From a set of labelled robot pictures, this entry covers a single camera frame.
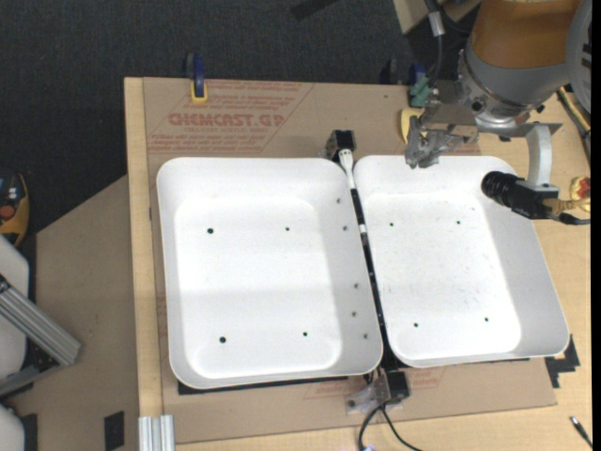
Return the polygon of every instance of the cardboard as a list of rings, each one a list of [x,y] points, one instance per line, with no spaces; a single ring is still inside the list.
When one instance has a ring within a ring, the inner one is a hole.
[[[173,414],[177,443],[196,443],[358,425],[345,396],[362,377],[180,395],[168,360],[162,247],[156,196],[161,165],[176,156],[315,157],[331,131],[355,132],[356,159],[400,154],[402,86],[208,81],[194,104],[181,79],[144,79],[146,145],[153,234],[163,412]],[[456,153],[477,155],[465,145]],[[412,396],[391,412],[412,420],[556,403],[542,359],[408,369]]]

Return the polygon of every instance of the white plastic object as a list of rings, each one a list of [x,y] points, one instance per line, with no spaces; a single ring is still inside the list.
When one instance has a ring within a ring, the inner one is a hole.
[[[0,273],[23,296],[29,290],[29,264],[7,239],[0,235]],[[27,339],[10,322],[0,316],[0,380],[21,369]]]
[[[24,451],[23,423],[8,409],[0,405],[0,448],[2,451]]]
[[[339,166],[177,158],[162,166],[157,191],[180,381],[208,389],[378,365],[378,317]]]
[[[355,181],[394,354],[415,367],[562,352],[568,330],[532,222],[484,196],[493,157],[410,169],[370,156]]]

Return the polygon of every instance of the black carpet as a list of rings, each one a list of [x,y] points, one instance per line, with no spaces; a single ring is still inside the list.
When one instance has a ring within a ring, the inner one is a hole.
[[[393,0],[0,0],[0,15],[0,165],[26,179],[32,232],[126,174],[125,76],[180,76],[189,51],[208,78],[306,82],[434,60]]]

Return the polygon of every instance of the copper-colored cylinder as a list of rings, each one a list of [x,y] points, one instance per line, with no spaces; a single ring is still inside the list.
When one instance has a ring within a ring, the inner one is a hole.
[[[527,4],[484,0],[470,36],[473,51],[487,64],[505,69],[561,64],[580,1]]]

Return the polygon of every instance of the blue clamp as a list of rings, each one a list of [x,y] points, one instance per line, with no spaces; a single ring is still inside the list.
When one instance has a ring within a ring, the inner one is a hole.
[[[205,82],[205,61],[202,55],[188,53],[184,61],[184,72],[190,81],[190,96],[193,103],[207,100],[207,82]]]

